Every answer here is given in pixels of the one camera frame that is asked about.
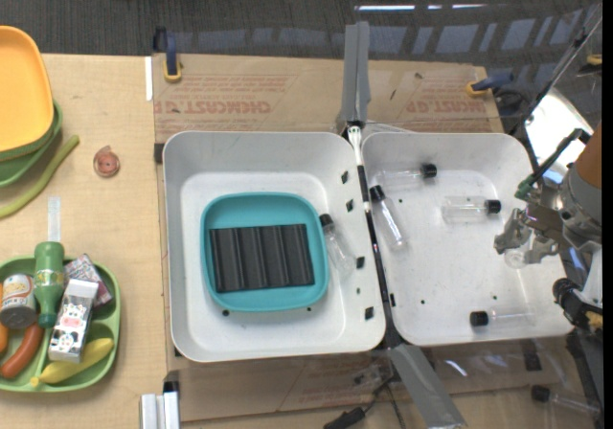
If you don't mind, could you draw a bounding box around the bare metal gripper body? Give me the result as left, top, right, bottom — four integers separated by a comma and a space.
522, 199, 578, 250

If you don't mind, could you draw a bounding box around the clear plastic bottle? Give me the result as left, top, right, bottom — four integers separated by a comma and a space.
502, 246, 530, 271
468, 308, 538, 328
530, 384, 601, 419
376, 163, 439, 185
368, 184, 409, 252
318, 213, 358, 276
441, 194, 503, 223

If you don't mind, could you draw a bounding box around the white plastic tray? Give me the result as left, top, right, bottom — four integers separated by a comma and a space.
359, 131, 577, 349
161, 129, 387, 364

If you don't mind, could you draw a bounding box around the teal plate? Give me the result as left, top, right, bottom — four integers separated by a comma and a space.
199, 191, 331, 314

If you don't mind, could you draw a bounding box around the black ribbed rack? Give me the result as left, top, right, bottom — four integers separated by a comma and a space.
208, 223, 317, 295

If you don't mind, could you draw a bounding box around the brown cardboard board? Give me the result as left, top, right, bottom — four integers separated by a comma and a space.
151, 52, 583, 423

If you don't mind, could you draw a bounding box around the pink doughnut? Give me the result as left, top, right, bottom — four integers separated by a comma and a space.
92, 145, 122, 179

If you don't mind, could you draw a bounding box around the green divided plate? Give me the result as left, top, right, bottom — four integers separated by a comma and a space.
0, 255, 122, 394

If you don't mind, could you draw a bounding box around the pink packet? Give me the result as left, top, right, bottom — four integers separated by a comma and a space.
62, 253, 114, 309

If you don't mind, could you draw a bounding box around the yellow banana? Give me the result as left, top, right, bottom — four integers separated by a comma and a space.
37, 336, 116, 385

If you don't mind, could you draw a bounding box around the white milk carton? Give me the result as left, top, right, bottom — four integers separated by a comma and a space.
47, 278, 100, 365

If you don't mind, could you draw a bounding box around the green bottle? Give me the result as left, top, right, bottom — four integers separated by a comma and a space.
33, 240, 66, 329

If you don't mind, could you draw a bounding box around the green long bean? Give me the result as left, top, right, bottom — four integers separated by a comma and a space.
0, 134, 81, 220

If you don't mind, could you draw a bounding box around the small can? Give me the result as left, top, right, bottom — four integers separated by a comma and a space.
0, 273, 39, 330

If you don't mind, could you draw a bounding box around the red sausage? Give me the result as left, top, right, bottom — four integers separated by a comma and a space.
0, 323, 46, 380

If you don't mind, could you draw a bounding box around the orange plate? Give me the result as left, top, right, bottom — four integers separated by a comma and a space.
0, 25, 56, 154

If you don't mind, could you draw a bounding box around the black cylinder on white bracket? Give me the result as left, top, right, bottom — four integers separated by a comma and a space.
552, 248, 603, 333

